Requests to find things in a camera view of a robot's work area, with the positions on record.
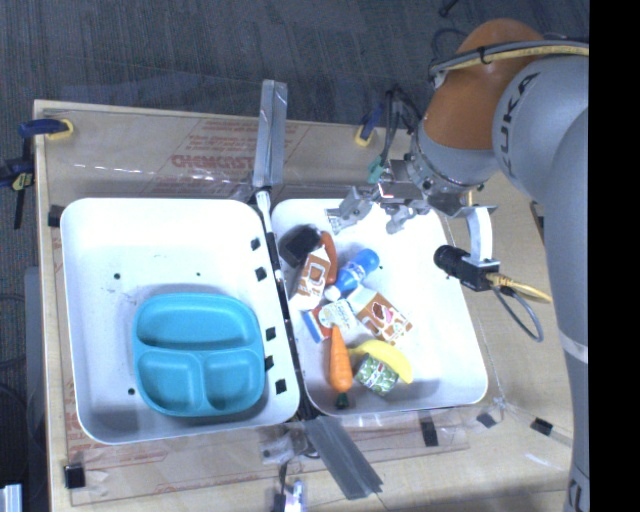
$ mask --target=bottle cap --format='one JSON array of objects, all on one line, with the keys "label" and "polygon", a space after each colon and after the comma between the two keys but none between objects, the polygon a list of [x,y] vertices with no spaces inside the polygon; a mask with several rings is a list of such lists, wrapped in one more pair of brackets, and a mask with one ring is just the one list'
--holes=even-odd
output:
[{"label": "bottle cap", "polygon": [[342,296],[342,293],[340,293],[340,288],[331,285],[324,289],[324,296],[327,300],[335,302]]}]

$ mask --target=gray carpet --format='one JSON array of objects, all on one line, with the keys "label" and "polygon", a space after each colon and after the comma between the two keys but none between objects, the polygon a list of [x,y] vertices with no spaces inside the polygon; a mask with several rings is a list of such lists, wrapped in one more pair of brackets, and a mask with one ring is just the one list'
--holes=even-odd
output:
[{"label": "gray carpet", "polygon": [[[480,23],[511,17],[588,38],[589,0],[3,0],[0,157],[20,155],[36,98],[257,113],[265,78],[290,119],[357,124],[399,84],[424,110],[432,59]],[[23,276],[37,265],[34,190],[13,229],[0,189],[0,486],[26,478]]]}]

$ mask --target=blue plate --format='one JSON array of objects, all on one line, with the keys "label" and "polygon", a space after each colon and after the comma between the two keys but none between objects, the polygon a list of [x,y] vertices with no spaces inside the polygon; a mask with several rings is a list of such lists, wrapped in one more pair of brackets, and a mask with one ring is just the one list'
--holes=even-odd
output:
[{"label": "blue plate", "polygon": [[171,416],[244,411],[262,395],[264,347],[253,311],[209,293],[146,300],[133,321],[133,364],[140,394]]}]

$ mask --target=toy banana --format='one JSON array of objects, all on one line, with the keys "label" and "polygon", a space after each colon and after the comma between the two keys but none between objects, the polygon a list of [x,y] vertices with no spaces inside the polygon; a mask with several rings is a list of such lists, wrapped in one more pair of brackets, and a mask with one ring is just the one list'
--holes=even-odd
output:
[{"label": "toy banana", "polygon": [[411,363],[402,352],[389,343],[381,340],[368,340],[355,348],[349,349],[349,355],[364,354],[369,354],[374,359],[389,366],[403,382],[407,384],[413,382]]}]

